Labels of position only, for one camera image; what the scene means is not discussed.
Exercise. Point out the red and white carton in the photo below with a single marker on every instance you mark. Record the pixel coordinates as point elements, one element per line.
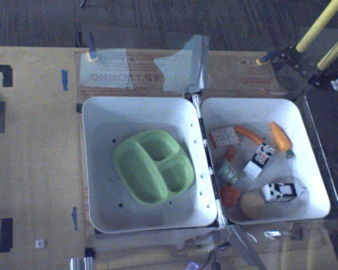
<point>224,136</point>

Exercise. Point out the orange carrot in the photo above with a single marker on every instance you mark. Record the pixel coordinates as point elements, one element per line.
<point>281,139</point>

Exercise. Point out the green can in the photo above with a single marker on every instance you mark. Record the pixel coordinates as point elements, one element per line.
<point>228,173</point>

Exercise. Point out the tall cow print carton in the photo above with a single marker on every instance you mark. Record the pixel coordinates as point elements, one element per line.
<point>259,159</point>

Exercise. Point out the small white square block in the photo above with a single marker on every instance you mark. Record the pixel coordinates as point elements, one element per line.
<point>40,243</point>

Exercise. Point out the orange sausage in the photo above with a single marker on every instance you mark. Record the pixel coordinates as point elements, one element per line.
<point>249,134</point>

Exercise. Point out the red toy food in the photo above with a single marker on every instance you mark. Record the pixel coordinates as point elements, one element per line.
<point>229,196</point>

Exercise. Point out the white plastic tray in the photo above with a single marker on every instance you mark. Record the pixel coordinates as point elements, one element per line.
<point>101,156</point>
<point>307,184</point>

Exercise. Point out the short cow print carton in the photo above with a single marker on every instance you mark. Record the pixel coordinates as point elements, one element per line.
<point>280,192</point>

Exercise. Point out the green divided plate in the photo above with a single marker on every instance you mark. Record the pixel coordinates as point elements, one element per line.
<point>142,173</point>

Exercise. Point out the small orange toy food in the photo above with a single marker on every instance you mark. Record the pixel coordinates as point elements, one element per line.
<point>231,153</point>

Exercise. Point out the tan round bread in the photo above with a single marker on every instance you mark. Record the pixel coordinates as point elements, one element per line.
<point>252,205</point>

